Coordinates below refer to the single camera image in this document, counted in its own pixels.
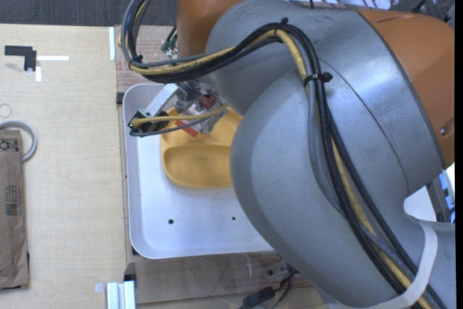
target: yellow bowl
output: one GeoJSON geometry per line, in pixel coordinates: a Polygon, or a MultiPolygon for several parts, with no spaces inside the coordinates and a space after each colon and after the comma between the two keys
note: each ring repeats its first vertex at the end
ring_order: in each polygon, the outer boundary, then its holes
{"type": "MultiPolygon", "coordinates": [[[[169,115],[175,115],[172,109],[169,115]]],[[[167,177],[184,187],[230,187],[230,148],[241,117],[231,109],[210,134],[191,136],[184,130],[161,135],[161,161],[167,177]]],[[[164,129],[176,127],[169,122],[164,129]]]]}

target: black clip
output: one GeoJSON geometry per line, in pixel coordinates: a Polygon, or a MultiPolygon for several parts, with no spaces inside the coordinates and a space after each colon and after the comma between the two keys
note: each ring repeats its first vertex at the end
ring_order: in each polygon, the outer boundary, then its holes
{"type": "Polygon", "coordinates": [[[288,22],[289,22],[288,17],[283,17],[283,18],[281,18],[280,23],[279,23],[279,24],[275,27],[275,29],[273,30],[273,36],[274,36],[274,38],[277,38],[277,39],[278,39],[279,43],[283,43],[283,41],[280,40],[280,39],[276,36],[276,31],[277,31],[277,30],[280,30],[281,27],[282,27],[282,26],[285,26],[288,22]]]}
{"type": "Polygon", "coordinates": [[[324,72],[323,74],[313,74],[311,76],[307,76],[304,79],[304,86],[311,80],[321,80],[322,82],[328,82],[333,78],[333,75],[329,72],[324,72]]]}
{"type": "Polygon", "coordinates": [[[133,62],[142,63],[142,59],[143,59],[143,56],[142,56],[141,54],[139,54],[139,55],[137,56],[137,58],[131,59],[131,60],[129,61],[129,67],[132,66],[132,63],[133,63],[133,62]]]}
{"type": "Polygon", "coordinates": [[[35,71],[37,51],[34,51],[32,46],[5,46],[5,56],[24,56],[24,70],[35,71]]]}

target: brown paper bag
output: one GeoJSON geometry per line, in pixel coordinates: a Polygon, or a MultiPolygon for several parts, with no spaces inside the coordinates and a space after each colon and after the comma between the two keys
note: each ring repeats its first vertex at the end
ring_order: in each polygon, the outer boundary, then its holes
{"type": "Polygon", "coordinates": [[[0,287],[27,284],[21,133],[0,130],[0,287]]]}

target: white cable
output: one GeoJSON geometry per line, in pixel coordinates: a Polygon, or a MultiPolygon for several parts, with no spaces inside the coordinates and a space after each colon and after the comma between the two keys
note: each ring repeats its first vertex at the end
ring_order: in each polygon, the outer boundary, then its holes
{"type": "MultiPolygon", "coordinates": [[[[431,272],[433,271],[434,261],[437,255],[438,238],[436,231],[429,225],[419,221],[425,233],[425,247],[423,248],[420,266],[418,268],[415,280],[405,290],[405,292],[394,299],[391,299],[381,304],[373,305],[363,309],[405,309],[415,304],[429,283],[431,272]]],[[[349,306],[340,304],[340,308],[354,309],[349,306]]]]}
{"type": "Polygon", "coordinates": [[[32,145],[30,146],[27,153],[22,157],[22,162],[26,162],[29,158],[33,156],[33,154],[35,153],[35,149],[37,149],[37,136],[35,135],[34,130],[28,124],[20,120],[8,120],[0,122],[0,130],[6,129],[8,127],[16,127],[18,129],[23,129],[32,138],[32,145]]]}

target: yellow cable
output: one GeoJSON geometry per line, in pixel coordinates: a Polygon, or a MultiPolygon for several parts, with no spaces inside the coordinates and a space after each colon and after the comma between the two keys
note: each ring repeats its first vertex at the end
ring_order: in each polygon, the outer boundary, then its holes
{"type": "MultiPolygon", "coordinates": [[[[360,205],[357,196],[354,193],[354,190],[352,189],[352,186],[350,184],[349,178],[346,175],[346,172],[344,170],[344,166],[342,163],[341,156],[339,155],[338,148],[333,140],[331,138],[331,142],[333,144],[333,151],[334,151],[334,158],[336,160],[336,165],[339,170],[339,175],[341,176],[342,184],[344,186],[344,189],[346,190],[347,198],[349,200],[349,203],[352,207],[352,210],[354,211],[357,220],[372,234],[376,237],[376,233],[371,225],[371,223],[368,221],[367,216],[362,210],[362,206],[360,205]]],[[[387,265],[391,273],[399,280],[399,282],[402,284],[404,288],[408,288],[411,284],[411,281],[408,279],[408,277],[402,272],[402,270],[393,262],[383,251],[378,249],[375,245],[373,248],[376,250],[378,253],[379,257],[381,260],[387,265]]],[[[431,309],[431,306],[429,305],[428,301],[422,296],[420,299],[417,301],[418,304],[421,305],[423,309],[431,309]]]]}
{"type": "Polygon", "coordinates": [[[184,63],[184,64],[179,64],[178,66],[170,66],[170,67],[166,67],[166,68],[156,68],[156,69],[143,69],[143,68],[140,68],[140,67],[136,67],[132,64],[130,64],[130,69],[132,71],[135,71],[135,72],[138,72],[139,74],[141,75],[160,75],[160,74],[170,74],[170,73],[173,73],[173,72],[181,72],[181,71],[185,71],[187,69],[190,69],[190,68],[193,68],[193,67],[197,67],[197,66],[200,66],[201,64],[204,64],[206,62],[209,62],[211,61],[212,59],[218,57],[218,56],[222,56],[226,53],[228,53],[229,51],[233,50],[234,46],[230,47],[230,48],[227,48],[227,49],[224,49],[223,51],[218,51],[214,54],[211,54],[209,56],[205,56],[205,57],[201,57],[199,59],[195,59],[193,61],[190,61],[190,62],[187,62],[187,63],[184,63]]]}
{"type": "Polygon", "coordinates": [[[172,121],[172,120],[201,120],[201,119],[208,119],[209,117],[215,116],[220,114],[224,109],[228,107],[227,103],[222,104],[217,109],[201,115],[184,115],[184,116],[156,116],[156,117],[146,117],[146,118],[138,118],[135,117],[132,119],[129,125],[133,129],[137,129],[140,125],[143,125],[147,122],[159,122],[159,121],[172,121]]]}
{"type": "Polygon", "coordinates": [[[281,41],[283,41],[284,45],[286,45],[286,47],[289,49],[294,63],[297,66],[297,70],[299,71],[301,78],[304,80],[307,77],[307,72],[304,67],[304,59],[302,58],[302,55],[300,53],[300,50],[297,48],[296,43],[283,30],[277,30],[275,34],[281,39],[281,41]]]}

